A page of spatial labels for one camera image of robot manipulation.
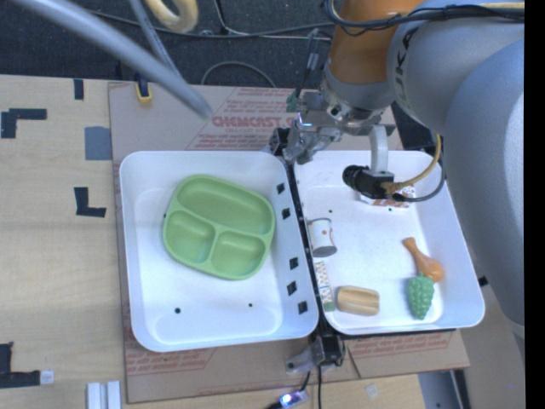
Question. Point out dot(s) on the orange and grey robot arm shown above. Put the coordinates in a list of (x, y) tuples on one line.
[(477, 100)]

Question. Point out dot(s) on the black cylinder on white bracket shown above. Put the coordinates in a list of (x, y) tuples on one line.
[(367, 182)]

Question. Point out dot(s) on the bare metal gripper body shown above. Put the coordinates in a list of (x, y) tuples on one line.
[(317, 117)]

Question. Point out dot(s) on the thin black rod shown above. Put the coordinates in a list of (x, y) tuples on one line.
[(307, 245)]

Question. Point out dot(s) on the red and white packet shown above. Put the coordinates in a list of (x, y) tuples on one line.
[(402, 196)]

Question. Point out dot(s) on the tan toy bread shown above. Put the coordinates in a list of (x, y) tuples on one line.
[(357, 301)]

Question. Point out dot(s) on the green toy grapes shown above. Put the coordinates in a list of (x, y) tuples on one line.
[(419, 296)]

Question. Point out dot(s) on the white small can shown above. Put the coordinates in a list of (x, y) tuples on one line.
[(321, 237)]

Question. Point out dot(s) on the white patterned carton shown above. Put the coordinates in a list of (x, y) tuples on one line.
[(324, 286)]

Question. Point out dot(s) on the brown cardboard board, red print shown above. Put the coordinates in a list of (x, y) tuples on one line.
[(170, 122)]

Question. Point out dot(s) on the white plastic tray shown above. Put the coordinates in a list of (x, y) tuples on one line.
[(370, 245), (213, 313)]

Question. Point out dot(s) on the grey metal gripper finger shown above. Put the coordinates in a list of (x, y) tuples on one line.
[(294, 145), (313, 148)]

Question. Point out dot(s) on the orange toy chicken drumstick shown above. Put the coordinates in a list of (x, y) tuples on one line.
[(426, 262)]

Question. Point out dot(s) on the green divided plate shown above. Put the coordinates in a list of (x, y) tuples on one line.
[(217, 224)]

